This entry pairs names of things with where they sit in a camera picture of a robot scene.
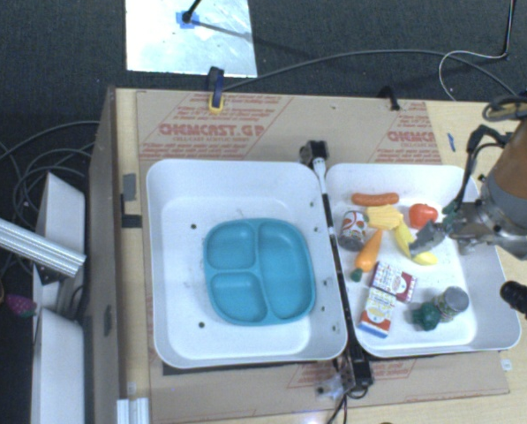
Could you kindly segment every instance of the white tray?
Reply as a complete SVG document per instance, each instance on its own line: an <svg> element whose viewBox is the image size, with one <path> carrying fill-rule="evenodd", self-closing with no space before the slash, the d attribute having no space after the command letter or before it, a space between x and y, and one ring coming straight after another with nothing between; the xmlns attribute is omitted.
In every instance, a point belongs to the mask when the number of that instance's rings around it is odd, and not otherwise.
<svg viewBox="0 0 527 424"><path fill-rule="evenodd" d="M163 160L147 173L154 341L174 367L331 360L347 330L319 184L298 163ZM316 300L304 318L270 326L224 321L212 308L203 238L219 223L277 218L303 234Z"/></svg>
<svg viewBox="0 0 527 424"><path fill-rule="evenodd" d="M397 192L401 199L395 205L408 221L408 207L423 202L438 211L457 194L463 170L453 166L394 165L394 164L337 164L327 173L335 229L339 231L344 213L361 209L351 203L354 192ZM466 201L478 197L474 181L470 181ZM394 234L386 231L381 242L379 259L418 278L412 303L397 302L387 338L380 338L356 327L360 344L371 354L383 357L428 355L448 352L472 352L508 349L520 338L520 322L516 312L500 297L505 282L501 263L493 246L479 245L475 252L461 256L451 239L431 250L438 256L434 266L419 266L407 259L396 245ZM355 253L340 248L343 271L354 322L365 305L371 274L364 274L360 283L349 279ZM424 301L457 285L469 294L467 311L452 322L441 323L435 330L418 330L410 323L410 311Z"/></svg>

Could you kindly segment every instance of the toy tomato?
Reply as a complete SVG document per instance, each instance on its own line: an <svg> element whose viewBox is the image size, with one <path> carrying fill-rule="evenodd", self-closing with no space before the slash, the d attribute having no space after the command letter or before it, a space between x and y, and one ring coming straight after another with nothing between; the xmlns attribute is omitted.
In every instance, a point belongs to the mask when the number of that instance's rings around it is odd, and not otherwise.
<svg viewBox="0 0 527 424"><path fill-rule="evenodd" d="M408 216L410 218L410 226L419 230L428 223L428 220L435 222L438 218L438 211L427 204L414 204L410 207Z"/></svg>

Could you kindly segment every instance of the black floor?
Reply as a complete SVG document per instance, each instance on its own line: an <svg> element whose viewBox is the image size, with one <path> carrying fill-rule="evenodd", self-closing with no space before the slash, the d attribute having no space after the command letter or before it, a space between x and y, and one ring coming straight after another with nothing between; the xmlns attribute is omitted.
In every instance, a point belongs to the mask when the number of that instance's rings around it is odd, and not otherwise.
<svg viewBox="0 0 527 424"><path fill-rule="evenodd" d="M499 55L509 0L249 0L260 74L302 61L371 49L467 49ZM202 89L204 77L125 70L124 0L0 0L0 141L8 148L51 127L100 117L106 86ZM527 87L527 0L517 0L506 60L465 59L499 77L516 93ZM447 100L438 80L440 58L420 53L337 59L256 81L237 91L376 96L390 85L398 97ZM445 78L460 101L507 93L480 71L446 63ZM227 79L226 84L236 80ZM94 138L81 125L30 141L15 152L20 169L54 148L81 148ZM60 156L43 159L56 162ZM68 165L86 171L77 156ZM84 189L85 180L59 173ZM18 178L0 162L0 216L12 219ZM34 189L34 198L38 188ZM34 221L35 213L25 212ZM6 255L0 252L0 267ZM30 295L19 266L4 275L8 293ZM0 307L0 423L29 422L31 320Z"/></svg>

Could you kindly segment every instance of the blue plate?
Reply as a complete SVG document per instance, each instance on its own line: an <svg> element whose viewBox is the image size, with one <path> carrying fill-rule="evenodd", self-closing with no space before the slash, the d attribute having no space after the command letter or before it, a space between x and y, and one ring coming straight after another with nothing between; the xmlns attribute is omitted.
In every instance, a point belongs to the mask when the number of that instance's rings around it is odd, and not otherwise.
<svg viewBox="0 0 527 424"><path fill-rule="evenodd" d="M204 272L216 313L238 325L293 322L316 297L305 238L270 218L221 223L204 240Z"/></svg>

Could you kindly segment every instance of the metal can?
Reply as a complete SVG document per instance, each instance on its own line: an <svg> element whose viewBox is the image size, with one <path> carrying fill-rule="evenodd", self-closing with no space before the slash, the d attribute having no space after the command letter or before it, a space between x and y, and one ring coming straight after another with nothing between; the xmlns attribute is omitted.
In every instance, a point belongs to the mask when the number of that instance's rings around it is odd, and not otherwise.
<svg viewBox="0 0 527 424"><path fill-rule="evenodd" d="M366 230L366 216L356 210L350 210L343 216L338 244L346 250L359 251L365 244Z"/></svg>
<svg viewBox="0 0 527 424"><path fill-rule="evenodd" d="M433 298L441 314L442 322L451 322L469 306L469 296L461 287L448 287L441 295Z"/></svg>

